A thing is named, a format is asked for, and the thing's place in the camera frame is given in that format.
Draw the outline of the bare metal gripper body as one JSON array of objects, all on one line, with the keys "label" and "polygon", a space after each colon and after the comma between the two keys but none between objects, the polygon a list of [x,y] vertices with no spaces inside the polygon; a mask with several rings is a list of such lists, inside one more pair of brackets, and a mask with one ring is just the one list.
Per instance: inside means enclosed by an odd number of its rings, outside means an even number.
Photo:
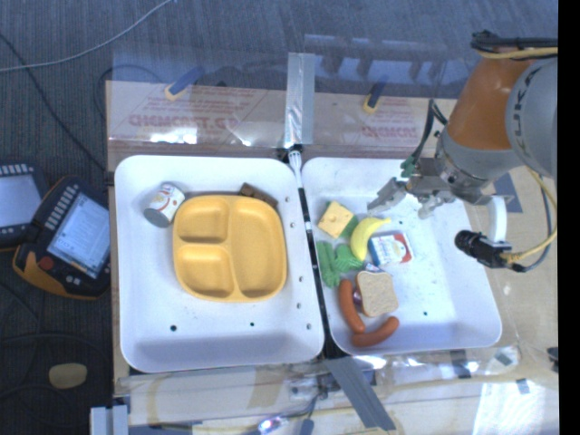
[{"label": "bare metal gripper body", "polygon": [[461,199],[471,205],[486,205],[492,197],[482,189],[488,184],[488,180],[473,177],[447,159],[420,158],[406,190],[416,198],[435,195]]}]

